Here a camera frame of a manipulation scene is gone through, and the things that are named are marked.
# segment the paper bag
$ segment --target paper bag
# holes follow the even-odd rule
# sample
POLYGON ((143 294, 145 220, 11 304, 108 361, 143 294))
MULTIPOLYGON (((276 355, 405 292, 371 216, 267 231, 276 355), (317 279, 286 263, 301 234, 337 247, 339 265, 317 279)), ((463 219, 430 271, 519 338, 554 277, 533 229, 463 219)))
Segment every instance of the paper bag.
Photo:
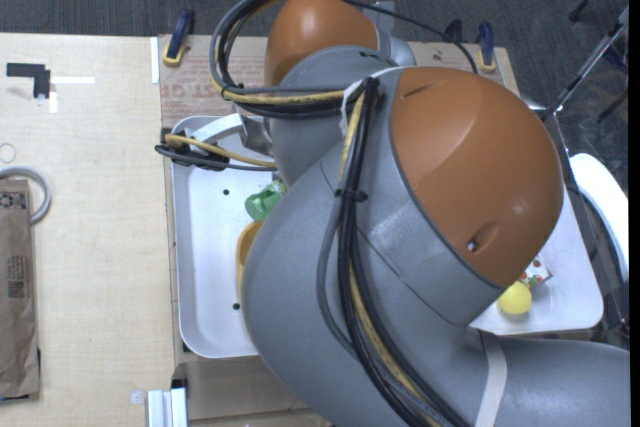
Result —
POLYGON ((36 393, 40 384, 33 297, 29 184, 0 180, 0 397, 36 393))

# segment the blue clamp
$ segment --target blue clamp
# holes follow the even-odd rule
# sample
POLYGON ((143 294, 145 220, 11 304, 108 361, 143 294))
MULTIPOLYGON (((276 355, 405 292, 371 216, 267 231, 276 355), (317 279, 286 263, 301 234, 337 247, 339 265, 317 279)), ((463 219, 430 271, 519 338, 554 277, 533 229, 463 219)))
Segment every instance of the blue clamp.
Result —
POLYGON ((191 10, 180 11, 171 41, 167 43, 162 52, 162 62, 166 66, 178 66, 180 64, 184 51, 182 41, 186 34, 193 32, 194 15, 195 12, 191 10))
POLYGON ((478 67, 485 73, 491 73, 496 69, 496 62, 493 57, 493 29, 489 22, 482 22, 478 26, 478 39, 476 43, 480 45, 480 51, 476 56, 478 67))

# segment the yellow ball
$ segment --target yellow ball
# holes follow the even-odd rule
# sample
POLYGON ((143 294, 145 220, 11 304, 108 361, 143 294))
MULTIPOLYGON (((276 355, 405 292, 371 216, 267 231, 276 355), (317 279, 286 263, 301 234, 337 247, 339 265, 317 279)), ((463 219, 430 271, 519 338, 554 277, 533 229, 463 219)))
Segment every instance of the yellow ball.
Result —
POLYGON ((516 281, 502 293, 498 306, 503 312, 512 315, 527 313, 531 308, 531 291, 524 283, 516 281))

